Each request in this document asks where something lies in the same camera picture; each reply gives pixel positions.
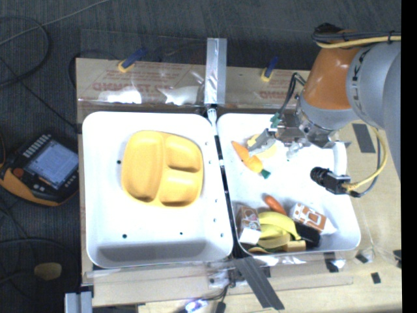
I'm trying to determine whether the orange and white carton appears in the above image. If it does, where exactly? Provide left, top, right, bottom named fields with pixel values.
left=289, top=202, right=339, bottom=235

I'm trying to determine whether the yellow divided plate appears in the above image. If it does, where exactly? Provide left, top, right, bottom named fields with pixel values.
left=120, top=129, right=206, bottom=208

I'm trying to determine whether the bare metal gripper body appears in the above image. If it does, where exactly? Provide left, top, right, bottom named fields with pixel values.
left=275, top=113, right=340, bottom=149

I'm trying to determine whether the black oblong object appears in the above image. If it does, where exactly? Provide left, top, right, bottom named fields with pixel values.
left=294, top=222, right=322, bottom=248

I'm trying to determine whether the yellow round toy food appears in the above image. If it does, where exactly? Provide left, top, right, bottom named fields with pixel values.
left=246, top=134, right=278, bottom=160

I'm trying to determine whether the yellow banana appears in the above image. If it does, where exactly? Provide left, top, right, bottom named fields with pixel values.
left=257, top=210, right=302, bottom=241

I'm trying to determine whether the brown and white carton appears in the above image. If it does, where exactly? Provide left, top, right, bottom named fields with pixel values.
left=235, top=204, right=263, bottom=245

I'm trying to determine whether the brown cardboard board red print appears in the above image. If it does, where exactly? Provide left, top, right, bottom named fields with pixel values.
left=75, top=57, right=402, bottom=308

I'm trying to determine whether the tan block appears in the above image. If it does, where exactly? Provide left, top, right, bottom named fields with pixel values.
left=281, top=239, right=308, bottom=254

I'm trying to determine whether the orange carrot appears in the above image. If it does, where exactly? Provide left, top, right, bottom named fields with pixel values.
left=231, top=140, right=272, bottom=180

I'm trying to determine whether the yellow curved strip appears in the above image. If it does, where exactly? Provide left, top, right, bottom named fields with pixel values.
left=256, top=231, right=291, bottom=250

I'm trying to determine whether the black cylinder on white bracket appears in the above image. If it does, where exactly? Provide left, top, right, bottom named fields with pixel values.
left=309, top=141, right=352, bottom=196

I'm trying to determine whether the white plastic tray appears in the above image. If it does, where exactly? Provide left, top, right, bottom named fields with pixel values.
left=81, top=110, right=235, bottom=270
left=216, top=112, right=362, bottom=258

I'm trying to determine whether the yellow oval object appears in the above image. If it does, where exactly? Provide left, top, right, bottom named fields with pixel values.
left=33, top=261, right=63, bottom=281

